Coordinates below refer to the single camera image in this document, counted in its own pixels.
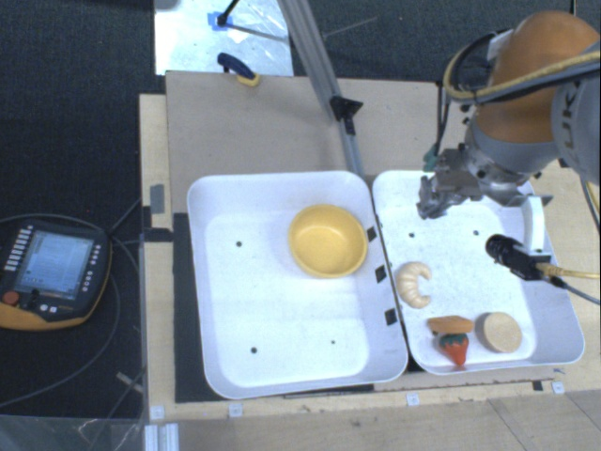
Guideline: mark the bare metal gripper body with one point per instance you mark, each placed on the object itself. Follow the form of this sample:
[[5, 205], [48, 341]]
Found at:
[[462, 172]]

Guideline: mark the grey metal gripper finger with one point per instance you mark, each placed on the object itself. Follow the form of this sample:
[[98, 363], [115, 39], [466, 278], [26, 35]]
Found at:
[[443, 200], [426, 201]]

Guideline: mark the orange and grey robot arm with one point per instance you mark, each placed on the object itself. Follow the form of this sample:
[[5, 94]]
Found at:
[[530, 87]]

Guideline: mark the white plastic tray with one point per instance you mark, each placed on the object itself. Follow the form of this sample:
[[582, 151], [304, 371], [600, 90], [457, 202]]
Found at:
[[460, 252], [282, 327]]

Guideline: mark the cream croissant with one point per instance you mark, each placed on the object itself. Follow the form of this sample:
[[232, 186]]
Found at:
[[408, 284]]

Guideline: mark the yellow bowl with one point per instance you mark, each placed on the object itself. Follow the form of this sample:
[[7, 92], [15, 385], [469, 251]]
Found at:
[[328, 241]]

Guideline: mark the beige round bread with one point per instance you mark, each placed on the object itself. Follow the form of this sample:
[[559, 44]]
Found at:
[[500, 332]]

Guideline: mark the red strawberry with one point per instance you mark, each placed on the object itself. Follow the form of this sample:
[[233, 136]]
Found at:
[[456, 348]]

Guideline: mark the brown cardboard board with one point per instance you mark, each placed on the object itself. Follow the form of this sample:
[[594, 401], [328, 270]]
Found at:
[[263, 129]]

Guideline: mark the black cylinder on white bracket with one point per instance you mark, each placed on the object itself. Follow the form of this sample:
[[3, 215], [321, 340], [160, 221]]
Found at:
[[509, 252]]

